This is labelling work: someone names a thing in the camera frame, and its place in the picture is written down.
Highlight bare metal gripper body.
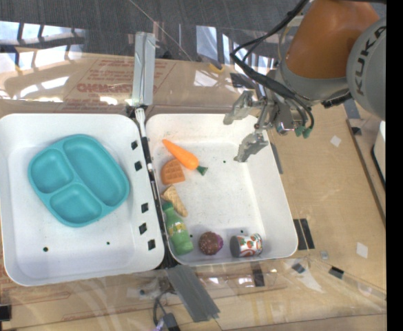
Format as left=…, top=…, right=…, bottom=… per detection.
left=255, top=96, right=296, bottom=136

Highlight white plastic tray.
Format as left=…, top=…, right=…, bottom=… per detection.
left=145, top=112, right=299, bottom=268
left=0, top=112, right=165, bottom=287

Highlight orange toy carrot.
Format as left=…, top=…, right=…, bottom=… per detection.
left=162, top=139, right=209, bottom=177

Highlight orange toy waffle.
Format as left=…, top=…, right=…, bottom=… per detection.
left=160, top=158, right=187, bottom=186

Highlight beige toy ice cream cone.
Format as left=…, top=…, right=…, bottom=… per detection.
left=160, top=184, right=189, bottom=218

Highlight small white can, strawberry print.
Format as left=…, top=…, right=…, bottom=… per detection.
left=229, top=232, right=265, bottom=259

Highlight brown and purple toy doughnut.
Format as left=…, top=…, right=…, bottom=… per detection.
left=197, top=231, right=225, bottom=257

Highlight green toy bottle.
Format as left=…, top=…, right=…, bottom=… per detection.
left=161, top=201, right=195, bottom=256

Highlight brown cardboard board, red print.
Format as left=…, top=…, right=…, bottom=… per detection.
left=0, top=48, right=291, bottom=331

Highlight blue divided plate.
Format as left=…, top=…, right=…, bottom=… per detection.
left=27, top=133, right=131, bottom=228

